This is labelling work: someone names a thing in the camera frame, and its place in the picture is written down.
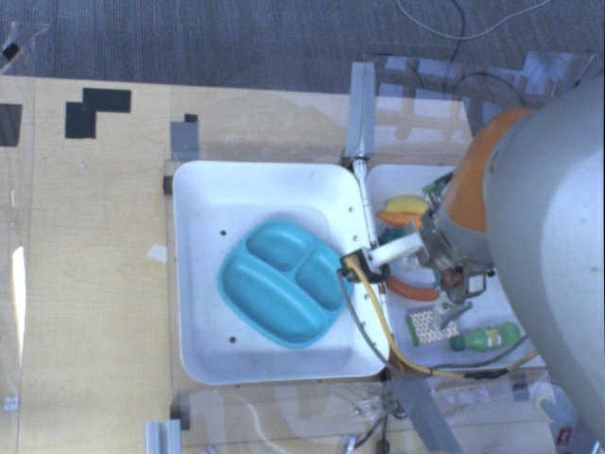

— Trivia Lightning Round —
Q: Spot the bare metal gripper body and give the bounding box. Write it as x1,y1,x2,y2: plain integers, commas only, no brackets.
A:
420,207,497,306

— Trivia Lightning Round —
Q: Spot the white plastic tray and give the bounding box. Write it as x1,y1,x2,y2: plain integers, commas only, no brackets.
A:
366,164,549,371
172,160,394,387

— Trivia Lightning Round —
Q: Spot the green and white patterned packet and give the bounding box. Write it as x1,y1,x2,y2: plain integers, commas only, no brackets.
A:
405,308,461,348

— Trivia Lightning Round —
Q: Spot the green plastic bottle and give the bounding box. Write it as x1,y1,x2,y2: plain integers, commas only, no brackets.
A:
449,322,523,353

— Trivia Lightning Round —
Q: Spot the red sausage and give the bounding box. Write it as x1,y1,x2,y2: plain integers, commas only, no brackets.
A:
386,274,441,303

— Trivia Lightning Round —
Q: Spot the green broccoli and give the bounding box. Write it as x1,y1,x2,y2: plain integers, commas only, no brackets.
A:
377,226,408,248

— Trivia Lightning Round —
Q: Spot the orange carrot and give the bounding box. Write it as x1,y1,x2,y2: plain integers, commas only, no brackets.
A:
376,211,424,229

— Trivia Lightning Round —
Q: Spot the yellow banana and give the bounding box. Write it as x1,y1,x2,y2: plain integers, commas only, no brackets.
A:
383,195,430,216

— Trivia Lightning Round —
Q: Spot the blue divided plate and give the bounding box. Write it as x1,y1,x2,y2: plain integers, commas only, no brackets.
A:
216,218,354,349

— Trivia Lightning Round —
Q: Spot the black cylinder on white bracket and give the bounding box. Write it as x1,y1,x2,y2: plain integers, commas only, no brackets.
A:
338,232,425,285

